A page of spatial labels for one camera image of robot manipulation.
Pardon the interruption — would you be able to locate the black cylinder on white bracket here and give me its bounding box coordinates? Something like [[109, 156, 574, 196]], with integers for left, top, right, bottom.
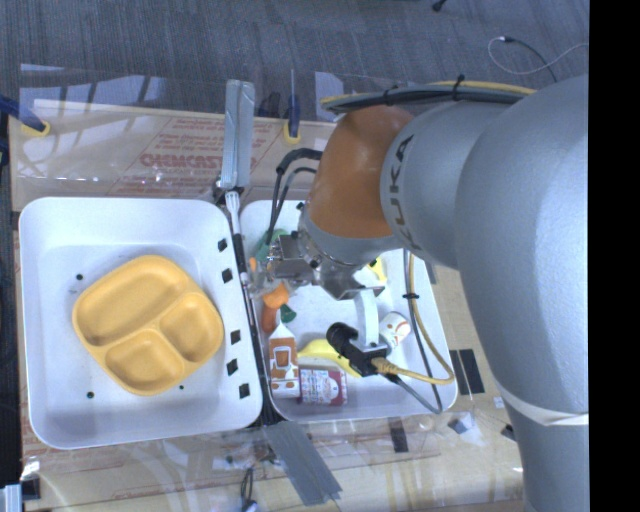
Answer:
[[325, 288, 390, 378]]

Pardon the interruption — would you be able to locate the red and white packet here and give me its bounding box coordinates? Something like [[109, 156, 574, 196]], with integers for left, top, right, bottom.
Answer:
[[298, 365, 349, 407]]

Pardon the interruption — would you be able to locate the yellow banana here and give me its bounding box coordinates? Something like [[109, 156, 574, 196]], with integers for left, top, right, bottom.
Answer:
[[297, 338, 362, 379]]

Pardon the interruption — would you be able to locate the white can with orange print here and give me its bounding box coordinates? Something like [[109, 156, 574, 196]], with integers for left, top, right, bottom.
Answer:
[[377, 310, 413, 349]]

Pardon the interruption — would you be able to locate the white and orange carton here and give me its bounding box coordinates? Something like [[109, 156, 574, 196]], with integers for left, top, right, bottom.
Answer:
[[267, 322, 302, 400]]

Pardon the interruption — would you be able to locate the orange carrot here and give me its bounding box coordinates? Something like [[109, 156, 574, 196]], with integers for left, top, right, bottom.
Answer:
[[260, 283, 292, 336]]

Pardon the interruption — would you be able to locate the brown cardboard board red print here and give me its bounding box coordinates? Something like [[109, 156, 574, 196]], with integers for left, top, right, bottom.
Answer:
[[7, 102, 526, 512]]

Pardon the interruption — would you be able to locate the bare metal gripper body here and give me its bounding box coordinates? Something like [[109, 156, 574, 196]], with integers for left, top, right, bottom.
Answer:
[[266, 233, 387, 302]]

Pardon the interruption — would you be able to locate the white plastic tray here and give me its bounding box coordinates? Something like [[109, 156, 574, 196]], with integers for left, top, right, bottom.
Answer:
[[18, 195, 265, 451], [238, 199, 459, 425]]

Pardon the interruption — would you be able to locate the yellow divided plate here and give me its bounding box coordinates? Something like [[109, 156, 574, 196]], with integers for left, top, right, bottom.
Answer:
[[71, 254, 226, 398]]

